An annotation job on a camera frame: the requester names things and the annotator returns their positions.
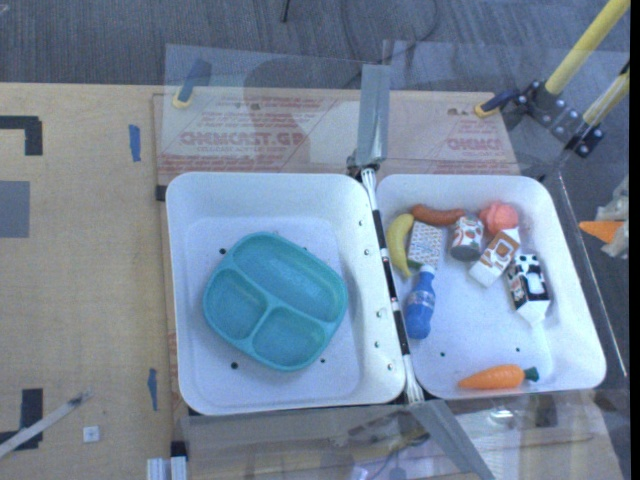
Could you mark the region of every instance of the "sausage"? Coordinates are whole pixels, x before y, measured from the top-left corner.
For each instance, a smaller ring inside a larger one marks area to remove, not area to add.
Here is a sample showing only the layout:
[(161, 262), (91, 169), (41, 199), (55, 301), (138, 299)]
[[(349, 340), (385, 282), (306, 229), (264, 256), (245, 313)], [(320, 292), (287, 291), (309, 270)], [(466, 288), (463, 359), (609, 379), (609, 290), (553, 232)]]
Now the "sausage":
[(416, 204), (411, 208), (411, 214), (416, 220), (432, 226), (451, 226), (467, 212), (462, 208), (453, 210), (436, 210), (423, 204)]

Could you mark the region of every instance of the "toy banana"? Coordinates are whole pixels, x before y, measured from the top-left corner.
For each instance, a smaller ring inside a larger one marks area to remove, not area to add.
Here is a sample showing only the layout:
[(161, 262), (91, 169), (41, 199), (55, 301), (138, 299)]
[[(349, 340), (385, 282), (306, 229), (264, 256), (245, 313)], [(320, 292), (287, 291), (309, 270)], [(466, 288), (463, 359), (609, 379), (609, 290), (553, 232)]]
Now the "toy banana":
[(411, 277), (411, 271), (407, 264), (407, 252), (404, 248), (404, 237), (413, 226), (414, 216), (410, 213), (398, 215), (387, 229), (387, 247), (389, 259), (407, 277)]

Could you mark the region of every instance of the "yellow tube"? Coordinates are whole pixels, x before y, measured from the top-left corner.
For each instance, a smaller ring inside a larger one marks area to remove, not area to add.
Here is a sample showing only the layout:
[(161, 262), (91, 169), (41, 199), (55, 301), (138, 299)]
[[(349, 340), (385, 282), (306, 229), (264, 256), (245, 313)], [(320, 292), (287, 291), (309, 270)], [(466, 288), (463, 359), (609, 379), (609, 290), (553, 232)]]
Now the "yellow tube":
[(591, 55), (618, 20), (627, 12), (631, 0), (609, 0), (600, 14), (589, 25), (582, 37), (545, 83), (545, 89), (555, 96), (560, 94), (582, 64)]
[(620, 100), (629, 93), (631, 69), (618, 75), (609, 88), (584, 112), (582, 119), (591, 127), (598, 126)]

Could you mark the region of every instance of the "gray floor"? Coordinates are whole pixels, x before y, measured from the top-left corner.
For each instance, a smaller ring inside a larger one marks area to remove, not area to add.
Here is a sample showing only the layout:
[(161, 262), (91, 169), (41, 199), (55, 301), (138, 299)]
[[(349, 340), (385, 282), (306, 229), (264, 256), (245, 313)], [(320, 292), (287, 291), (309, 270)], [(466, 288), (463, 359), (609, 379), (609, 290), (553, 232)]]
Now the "gray floor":
[[(421, 41), (391, 59), (398, 88), (522, 89), (552, 72), (607, 1), (291, 0), (283, 23), (283, 0), (0, 0), (0, 81), (162, 84), (168, 44), (376, 62), (383, 41), (396, 40)], [(567, 101), (586, 109), (629, 50), (627, 13), (567, 87)], [(628, 99), (603, 129), (606, 141), (588, 159), (574, 155), (561, 168), (571, 203), (565, 210), (578, 221), (591, 220), (628, 172)], [(513, 134), (544, 162), (556, 156), (554, 148), (542, 151), (540, 130), (530, 124)], [(582, 247), (571, 233), (572, 245)], [(616, 416), (611, 435), (630, 475), (628, 418), (620, 424), (617, 417), (629, 411), (628, 261), (606, 256), (600, 245), (586, 237), (577, 266), (585, 276), (593, 271), (594, 319), (611, 327), (601, 333), (609, 359), (603, 411)]]

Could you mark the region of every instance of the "toy water bottle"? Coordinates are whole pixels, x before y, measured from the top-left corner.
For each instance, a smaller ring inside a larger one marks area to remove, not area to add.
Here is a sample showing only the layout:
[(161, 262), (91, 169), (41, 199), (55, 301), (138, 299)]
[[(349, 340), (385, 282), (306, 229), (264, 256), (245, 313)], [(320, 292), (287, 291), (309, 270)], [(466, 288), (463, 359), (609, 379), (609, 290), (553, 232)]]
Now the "toy water bottle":
[(422, 265), (418, 282), (407, 297), (404, 322), (409, 338), (423, 340), (431, 332), (431, 316), (436, 303), (432, 286), (435, 273), (436, 270), (431, 265)]

